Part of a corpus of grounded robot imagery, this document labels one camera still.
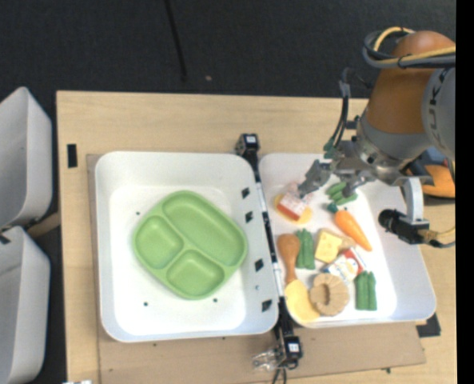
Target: orange carrot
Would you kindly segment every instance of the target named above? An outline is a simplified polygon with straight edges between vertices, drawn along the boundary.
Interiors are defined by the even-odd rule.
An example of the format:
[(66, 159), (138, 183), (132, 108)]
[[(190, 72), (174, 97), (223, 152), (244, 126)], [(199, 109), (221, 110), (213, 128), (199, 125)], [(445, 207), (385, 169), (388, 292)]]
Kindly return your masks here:
[(347, 210), (338, 210), (336, 204), (331, 203), (328, 209), (334, 213), (334, 222), (347, 236), (350, 236), (368, 252), (372, 251), (372, 245), (357, 223), (356, 219)]

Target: dark carpet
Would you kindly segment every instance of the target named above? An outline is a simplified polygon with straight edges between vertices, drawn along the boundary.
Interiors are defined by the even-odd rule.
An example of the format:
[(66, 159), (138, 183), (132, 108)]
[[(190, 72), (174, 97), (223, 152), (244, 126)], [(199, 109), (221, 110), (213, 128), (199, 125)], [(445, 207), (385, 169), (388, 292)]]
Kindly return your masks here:
[[(338, 97), (345, 67), (376, 77), (360, 52), (372, 31), (406, 26), (456, 41), (456, 0), (170, 1), (185, 80), (163, 0), (0, 0), (0, 101), (27, 86), (54, 121), (57, 90)], [(60, 232), (39, 242), (54, 273), (34, 384), (52, 384), (66, 378)]]

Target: white container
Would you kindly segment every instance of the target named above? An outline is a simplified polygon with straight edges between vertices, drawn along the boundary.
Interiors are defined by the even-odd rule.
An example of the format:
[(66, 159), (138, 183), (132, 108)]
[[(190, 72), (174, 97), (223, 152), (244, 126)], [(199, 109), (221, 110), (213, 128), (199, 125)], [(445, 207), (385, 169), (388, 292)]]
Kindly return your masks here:
[[(253, 171), (231, 154), (113, 152), (95, 166), (102, 325), (122, 342), (258, 334), (278, 317), (277, 290)], [(168, 194), (191, 190), (245, 232), (240, 268), (214, 294), (186, 300), (137, 260), (131, 236)], [(243, 190), (248, 190), (245, 197)], [(246, 220), (246, 214), (252, 220)]]
[(42, 367), (50, 261), (22, 226), (51, 198), (51, 122), (19, 88), (0, 103), (0, 383), (28, 382)]
[(29, 382), (45, 355), (50, 263), (24, 230), (0, 238), (0, 383)]
[[(273, 199), (290, 182), (301, 182), (316, 158), (320, 156), (264, 156), (259, 165), (263, 200), (250, 165), (233, 154), (121, 151), (100, 157), (94, 167), (94, 194), (99, 300), (107, 333), (118, 341), (143, 342), (259, 334), (272, 329), (285, 269), (279, 259), (283, 275), (273, 270), (261, 212), (268, 209), (274, 240), (281, 233), (298, 230), (279, 217)], [(247, 198), (242, 197), (244, 189), (249, 190)], [(137, 260), (131, 245), (141, 216), (178, 190), (192, 190), (207, 198), (243, 229), (249, 242), (242, 267), (213, 296), (198, 301), (179, 298), (159, 282)], [(435, 295), (418, 246), (406, 245), (376, 223), (385, 208), (404, 210), (400, 190), (377, 181), (358, 192), (360, 197), (349, 209), (374, 245), (373, 254), (362, 256), (376, 274), (379, 310), (358, 312), (352, 298), (335, 317), (320, 317), (310, 323), (296, 320), (303, 326), (425, 320), (435, 310)], [(323, 189), (314, 194), (310, 206), (321, 206), (322, 202), (327, 202)], [(313, 210), (313, 220), (303, 227), (312, 232), (322, 226), (334, 227), (329, 213)], [(251, 222), (245, 220), (248, 212), (252, 212)], [(256, 271), (259, 260), (262, 268)], [(306, 286), (313, 275), (312, 271), (297, 271)]]

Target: toy cookie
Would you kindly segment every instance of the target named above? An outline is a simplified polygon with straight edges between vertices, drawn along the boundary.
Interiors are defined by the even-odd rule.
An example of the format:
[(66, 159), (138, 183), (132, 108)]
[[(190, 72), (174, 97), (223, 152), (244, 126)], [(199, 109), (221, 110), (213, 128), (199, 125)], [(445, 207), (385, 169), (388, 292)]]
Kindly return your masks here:
[(340, 313), (349, 303), (349, 288), (341, 278), (330, 273), (321, 273), (313, 280), (309, 300), (324, 316)]

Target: green plate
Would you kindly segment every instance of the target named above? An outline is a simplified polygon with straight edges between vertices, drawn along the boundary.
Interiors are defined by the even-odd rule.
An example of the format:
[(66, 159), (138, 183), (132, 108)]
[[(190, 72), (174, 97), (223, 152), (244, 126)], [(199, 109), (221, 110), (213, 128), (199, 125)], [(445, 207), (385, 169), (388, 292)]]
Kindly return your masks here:
[(240, 227), (201, 195), (181, 190), (162, 199), (133, 232), (142, 265), (173, 292), (201, 299), (219, 289), (247, 255)]

